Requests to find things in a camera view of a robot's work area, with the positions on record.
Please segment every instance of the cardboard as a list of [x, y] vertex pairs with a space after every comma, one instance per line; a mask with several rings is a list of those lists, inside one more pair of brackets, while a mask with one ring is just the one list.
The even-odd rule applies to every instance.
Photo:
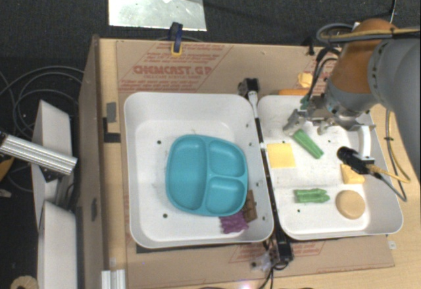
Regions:
[[[100, 270], [107, 269], [125, 269], [129, 289], [263, 279], [266, 273], [251, 266], [265, 252], [260, 243], [159, 251], [136, 246], [128, 226], [122, 105], [136, 91], [236, 93], [246, 77], [259, 79], [263, 97], [299, 88], [298, 74], [311, 72], [314, 60], [306, 47], [186, 42], [182, 56], [171, 57], [167, 41], [95, 39], [80, 99], [85, 288], [100, 288]], [[331, 69], [326, 65], [325, 74]], [[323, 89], [323, 81], [317, 86]], [[91, 221], [93, 199], [98, 208]], [[385, 236], [297, 242], [293, 250], [295, 260], [276, 276], [393, 266]]]

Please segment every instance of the wooden surface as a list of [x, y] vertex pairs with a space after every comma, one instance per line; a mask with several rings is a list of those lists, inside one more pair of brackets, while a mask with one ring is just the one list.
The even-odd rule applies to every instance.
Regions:
[[[385, 133], [385, 109], [375, 106], [372, 109], [372, 117], [377, 125], [379, 138], [384, 138]], [[421, 288], [421, 216], [420, 216], [420, 184], [409, 163], [407, 154], [402, 145], [396, 123], [393, 119], [391, 136], [394, 152], [401, 166], [409, 172], [412, 178], [410, 184], [405, 184], [405, 192], [408, 202], [400, 202], [404, 223], [402, 229], [389, 236], [388, 240], [394, 242], [396, 250], [393, 250], [395, 266], [393, 268], [370, 269], [363, 271], [351, 271], [344, 273], [330, 273], [320, 275], [307, 275], [296, 277], [275, 278], [274, 289], [373, 289], [373, 288]], [[387, 155], [385, 141], [380, 142], [382, 150], [390, 171], [392, 167]], [[223, 289], [243, 289], [259, 288], [262, 281], [220, 283], [208, 286], [189, 286], [183, 289], [196, 288], [223, 288]]]

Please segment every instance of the blue plate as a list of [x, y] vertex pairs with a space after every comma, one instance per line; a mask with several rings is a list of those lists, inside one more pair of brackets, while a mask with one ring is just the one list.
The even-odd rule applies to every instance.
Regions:
[[233, 143], [198, 135], [179, 137], [166, 165], [166, 194], [190, 213], [224, 217], [237, 213], [247, 195], [247, 163]]

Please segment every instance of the black carpet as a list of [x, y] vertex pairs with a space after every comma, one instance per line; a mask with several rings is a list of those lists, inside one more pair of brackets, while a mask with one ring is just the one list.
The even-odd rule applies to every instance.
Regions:
[[[392, 0], [204, 0], [207, 32], [187, 32], [204, 41], [298, 45], [331, 22], [353, 23], [369, 17], [390, 19]], [[12, 82], [43, 66], [66, 65], [83, 69], [93, 34], [114, 38], [156, 39], [166, 30], [108, 26], [108, 0], [0, 0], [0, 71]], [[420, 0], [397, 0], [393, 22], [399, 27], [420, 24]], [[78, 87], [63, 77], [43, 84], [55, 86], [73, 98]], [[4, 82], [0, 80], [0, 92]], [[43, 96], [72, 112], [61, 99]], [[36, 98], [22, 104], [33, 121]], [[0, 95], [0, 126], [13, 131], [11, 102]], [[28, 171], [13, 176], [30, 188]], [[20, 275], [36, 276], [36, 228], [31, 194], [7, 179], [0, 188], [12, 198], [0, 198], [0, 289], [9, 288]]]

